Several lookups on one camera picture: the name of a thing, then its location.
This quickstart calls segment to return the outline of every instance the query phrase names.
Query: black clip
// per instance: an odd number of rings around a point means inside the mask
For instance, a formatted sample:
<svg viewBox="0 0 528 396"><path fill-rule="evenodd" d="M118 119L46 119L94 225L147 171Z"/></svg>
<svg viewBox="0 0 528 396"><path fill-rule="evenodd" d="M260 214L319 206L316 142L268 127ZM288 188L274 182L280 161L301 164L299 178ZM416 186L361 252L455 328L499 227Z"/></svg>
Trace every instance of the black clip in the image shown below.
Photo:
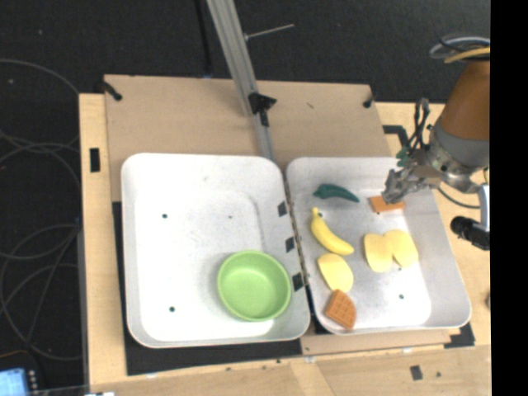
<svg viewBox="0 0 528 396"><path fill-rule="evenodd" d="M273 107L277 100L275 98L263 96L258 92L249 94L248 99L253 114L256 115L258 113L261 117L262 126L269 127L270 122L267 118L267 111Z"/></svg>
<svg viewBox="0 0 528 396"><path fill-rule="evenodd" d="M373 103L374 101L375 101L375 95L372 94L372 95L369 97L369 99L368 99L367 101L364 101L364 102L363 102L363 107L364 107L365 109L370 108L370 106L372 106L372 103Z"/></svg>
<svg viewBox="0 0 528 396"><path fill-rule="evenodd" d="M121 101L123 99L123 96L116 91L116 89L110 85L108 82L105 81L99 81L95 84L96 92L102 92L103 94L105 92L108 92L111 96L114 97L114 100Z"/></svg>

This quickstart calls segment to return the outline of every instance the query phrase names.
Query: green pepper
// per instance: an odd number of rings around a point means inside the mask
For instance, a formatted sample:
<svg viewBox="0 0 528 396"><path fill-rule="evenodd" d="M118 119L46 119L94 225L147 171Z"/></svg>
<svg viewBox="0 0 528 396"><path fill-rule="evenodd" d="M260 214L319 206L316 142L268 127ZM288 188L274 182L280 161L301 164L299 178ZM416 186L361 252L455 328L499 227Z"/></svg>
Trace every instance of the green pepper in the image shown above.
<svg viewBox="0 0 528 396"><path fill-rule="evenodd" d="M313 193L314 196L323 198L343 198L345 200L360 202L359 198L352 194L349 190L338 185L331 185L323 183L319 188Z"/></svg>

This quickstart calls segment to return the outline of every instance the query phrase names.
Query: toy banana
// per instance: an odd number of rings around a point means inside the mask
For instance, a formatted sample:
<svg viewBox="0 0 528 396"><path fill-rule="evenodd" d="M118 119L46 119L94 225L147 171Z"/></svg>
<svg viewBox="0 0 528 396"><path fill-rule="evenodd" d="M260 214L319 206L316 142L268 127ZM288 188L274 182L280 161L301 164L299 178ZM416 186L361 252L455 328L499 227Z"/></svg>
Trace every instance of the toy banana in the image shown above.
<svg viewBox="0 0 528 396"><path fill-rule="evenodd" d="M349 190L343 188L342 186L330 185L327 183L320 185L313 195L323 198L324 200L327 198L343 198L349 201L360 202L359 198L352 194Z"/></svg>
<svg viewBox="0 0 528 396"><path fill-rule="evenodd" d="M339 238L330 230L319 215L319 210L315 207L312 208L312 223L310 224L310 228L315 238L328 251L337 255L350 255L354 252L354 247L350 243Z"/></svg>

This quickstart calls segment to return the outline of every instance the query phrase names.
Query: cable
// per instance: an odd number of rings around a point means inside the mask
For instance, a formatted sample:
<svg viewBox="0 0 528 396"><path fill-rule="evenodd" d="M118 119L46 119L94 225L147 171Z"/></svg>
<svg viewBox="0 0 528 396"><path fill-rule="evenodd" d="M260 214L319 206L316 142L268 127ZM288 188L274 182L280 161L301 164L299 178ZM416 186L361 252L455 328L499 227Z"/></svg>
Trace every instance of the cable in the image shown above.
<svg viewBox="0 0 528 396"><path fill-rule="evenodd" d="M32 338L32 335L33 335L33 332L35 330L35 325L36 325L36 321L39 317L39 314L40 314L40 311L42 309L42 306L44 304L44 301L45 301L45 296L48 292L48 289L50 287L50 284L51 284L51 281L53 280L54 278L54 275L57 271L57 269L60 267L60 266L67 266L67 267L73 267L73 268L78 268L76 265L74 264L60 264L60 262L62 261L62 259L64 258L64 255L66 254L66 251L68 250L69 246L71 245L71 243L73 242L73 240L78 236L78 233L79 233L79 229L76 225L76 227L74 228L74 230L72 231L72 233L69 234L68 236L68 239L67 241L65 242L65 244L63 245L61 251L60 251L60 254L59 256L57 257L57 259L55 260L55 263L52 265L52 266L47 266L47 267L44 267L44 268L41 268L39 269L38 271L35 271L34 273L32 273L31 275L29 275L28 277L26 277L19 285L16 289L14 289L14 291L9 295L9 297L7 299L5 299L4 297L4 294L3 294L3 281L4 281L4 278L5 278L5 274L6 274L6 270L7 270L7 265L9 263L9 260L6 261L6 263L4 264L4 267L2 269L2 273L0 274L0 303L1 303L1 307L0 307L0 315L2 314L5 314L6 315L6 319L7 321L9 322L13 332L15 332L15 334L26 344L26 347L32 351L34 351L35 353L38 353L39 355L42 355L44 357L47 357L47 358L50 358L52 360L55 360L55 361L77 361L79 359L81 359L81 356L55 356L55 355L51 355L49 354L48 352L45 352L43 351L42 349L40 349L39 347L35 346L35 345L32 345L31 344L31 338ZM43 272L45 271L48 271L48 270L51 270L49 276L48 276L48 280L46 281L46 284L45 284L45 287L42 291L42 296L40 297L40 301L38 303L38 306L35 310L35 315L33 317L33 320L31 322L31 327L30 327L30 330L27 334L27 336L24 336L24 334L20 331L20 329L18 328L18 326L14 323L12 317L11 317L11 314L9 313L9 310L7 309L7 306L9 305L9 303L12 301L12 299L18 294L18 292L21 291L21 289L27 284L29 283L30 281L32 281L35 277L37 277L38 275L42 274Z"/></svg>
<svg viewBox="0 0 528 396"><path fill-rule="evenodd" d="M15 59L0 59L0 64L14 64L14 65L20 65L28 68L37 69L41 72L47 73L54 78L57 78L59 81L61 81L63 84L65 84L73 93L78 96L79 91L78 89L65 77L62 75L56 73L55 71L39 66L38 64L29 63L22 60L15 60ZM23 139L19 138L13 135L6 134L2 130L0 130L0 139L5 139L6 142L14 146L15 148L11 150L8 153L3 154L0 157L0 163L4 163L6 160L8 160L11 157L14 157L21 153L36 153L36 154L42 154L42 155L48 155L53 158L55 158L57 161L59 161L69 172L69 174L72 176L72 178L75 181L75 184L78 189L80 189L81 184L79 181L78 174L73 170L73 168L69 165L69 163L64 159L59 152L62 150L66 151L72 151L75 153L78 153L78 149L74 148L74 143L78 141L78 136L75 136L73 139L69 140L67 143L56 143L56 142L41 142L41 143L35 143L31 142L29 139ZM35 331L35 327L38 321L38 318L40 316L40 312L44 306L46 295L48 294L48 290L51 286L51 283L56 276L56 272L61 267L68 267L68 268L78 268L75 264L72 263L62 263L65 255L67 254L68 249L71 247L72 243L74 242L75 238L78 236L80 232L80 224L56 224L53 226L49 226L46 228L42 228L40 230L37 230L34 233L29 234L25 238L23 238L10 252L2 252L0 251L0 260L4 259L3 263L3 269L0 271L0 316L2 314L5 315L6 320L8 321L9 325L11 326L12 331L24 342L26 349L29 351L30 355L33 356L34 354L43 356L45 358L51 359L53 361L79 361L82 359L81 355L76 356L56 356L53 354L48 353L47 351L39 348L37 345L33 344L31 341L33 339L33 334ZM21 249L29 243L32 239L35 237L47 233L49 231L53 230L59 230L59 229L70 229L70 232L68 233L68 236L64 239L61 239L59 243L54 245L51 249L47 249L44 251L40 251L38 253L32 253L30 255L21 256L19 253ZM37 271L32 272L30 275L28 275L21 283L18 284L16 289L14 289L13 292L6 298L4 295L4 279L6 276L7 267L11 262L28 262L28 261L34 261L37 259L41 259L43 257L49 256L50 254L59 251L59 255L56 259L54 259L53 264L50 266L46 266L44 268L40 268ZM24 335L24 333L21 332L21 330L18 328L18 326L14 323L13 318L11 316L11 312L8 308L8 305L13 301L13 299L19 295L21 290L26 286L28 283L33 281L37 276L44 274L48 272L49 275L46 278L44 288L41 291L40 299L38 301L38 304L36 305L33 319L31 320L31 324L28 330L28 333Z"/></svg>
<svg viewBox="0 0 528 396"><path fill-rule="evenodd" d="M449 196L447 195L444 190L442 190L439 186L438 186L438 191L445 197L447 198L449 201L451 201L452 203L454 204L457 204L461 207L464 207L464 208L469 208L471 210L480 210L480 205L468 205L468 204L464 204L463 202L460 202L460 201L457 201L455 198L453 198L452 196Z"/></svg>
<svg viewBox="0 0 528 396"><path fill-rule="evenodd" d="M76 95L80 93L79 90L75 87L75 85L73 85L64 76L55 72L54 70L45 68L44 66L40 66L39 64L34 64L31 62L26 62L25 60L16 60L16 59L0 59L0 64L17 64L20 66L26 66L27 68L33 68L33 69L40 70L41 72L45 72L51 76L56 77L58 80L64 83L68 88L70 88L73 92L75 92Z"/></svg>
<svg viewBox="0 0 528 396"><path fill-rule="evenodd" d="M483 47L481 49L469 49L468 51L464 51L462 53L458 53L453 56L445 58L444 63L453 63L453 62L456 62L457 60L469 59L474 56L480 56L483 54L490 54L490 53L491 53L491 47Z"/></svg>
<svg viewBox="0 0 528 396"><path fill-rule="evenodd" d="M429 56L433 59L444 59L445 63L489 61L490 47L491 41L488 38L451 34L440 38L439 43L429 50Z"/></svg>
<svg viewBox="0 0 528 396"><path fill-rule="evenodd" d="M204 70L206 76L213 74L213 62L211 60L211 51L209 41L207 40L207 31L205 30L204 14L201 10L200 0L192 0L195 4L196 17L198 18L198 27L200 31L201 44L204 50Z"/></svg>
<svg viewBox="0 0 528 396"><path fill-rule="evenodd" d="M18 351L2 353L0 355L0 358L8 358L9 356L18 355L19 353L28 353L28 352L27 351L23 351L22 349L19 349Z"/></svg>
<svg viewBox="0 0 528 396"><path fill-rule="evenodd" d="M29 139L18 138L16 136L6 134L1 129L0 129L0 138L4 138L9 144L11 144L11 145L13 145L13 146L15 146L17 148L26 147L28 145L35 144L35 143L31 142ZM60 151L61 149L68 149L70 151L78 153L79 150L77 148L72 147L73 143L75 143L77 140L78 140L78 136L76 136L75 138L71 139L66 144L55 143L55 142L53 142L53 143L39 143L39 146L42 146L44 148L42 148L42 149L31 149L31 148L29 148L29 149L27 149L27 151L30 152L30 153L54 153L54 152Z"/></svg>
<svg viewBox="0 0 528 396"><path fill-rule="evenodd" d="M77 227L77 225L76 224L74 224L74 225L71 225L71 224L56 224L54 226L49 226L47 228L43 228L43 229L37 230L36 232L34 232L34 233L28 235L27 237L25 237L24 239L22 239L15 246L15 249L13 249L11 251L11 253L0 251L0 257L6 258L7 260L12 260L12 261L34 261L36 259L43 258L43 257L45 257L47 255L50 255L51 253L59 250L68 241L68 237L66 237L64 240L60 241L60 243L58 243L56 246L52 247L51 249L48 249L46 251L43 251L43 252L40 252L40 253L37 253L37 254L31 254L31 255L24 256L24 257L17 257L17 256L15 256L13 254L17 253L18 250L22 246L24 246L27 242L29 242L30 240L32 240L35 236L37 236L39 234L43 234L43 233L48 232L48 231L53 230L53 229L66 229L66 228L72 228L72 227Z"/></svg>
<svg viewBox="0 0 528 396"><path fill-rule="evenodd" d="M18 153L21 153L23 151L27 151L28 149L42 148L42 147L50 146L50 145L54 145L54 143L28 144L28 145L26 145L24 147L18 147L17 149L13 149L10 153L7 153L4 156L0 157L0 163L3 163L8 158L10 158L10 157L12 157L12 156L14 156L14 155L16 155ZM55 157L61 164L63 164L66 167L66 169L68 170L70 175L73 177L73 179L75 181L75 184L77 185L77 188L80 189L81 188L81 182L79 181L79 178L77 177L77 173L66 162L66 160L64 160L64 158L62 158L61 156L59 156L57 153L55 153L53 151L45 152L45 153Z"/></svg>
<svg viewBox="0 0 528 396"><path fill-rule="evenodd" d="M403 152L405 152L406 156L411 156L420 145L420 148L424 146L423 143L423 130L426 127L427 118L431 114L431 109L429 108L429 101L426 98L421 98L417 101L415 105L415 111L414 111L414 132L412 132L412 135L408 139L407 145L402 148L400 151L399 156L403 156Z"/></svg>

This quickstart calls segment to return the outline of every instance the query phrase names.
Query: green bowl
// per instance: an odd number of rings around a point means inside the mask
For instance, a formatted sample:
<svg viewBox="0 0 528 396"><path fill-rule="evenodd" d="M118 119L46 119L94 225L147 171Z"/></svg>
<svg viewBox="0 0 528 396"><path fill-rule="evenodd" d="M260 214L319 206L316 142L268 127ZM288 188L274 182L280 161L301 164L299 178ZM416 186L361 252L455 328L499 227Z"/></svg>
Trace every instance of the green bowl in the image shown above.
<svg viewBox="0 0 528 396"><path fill-rule="evenodd" d="M247 321L278 317L291 298L290 277L285 268L260 251L229 256L220 267L217 284L225 307Z"/></svg>

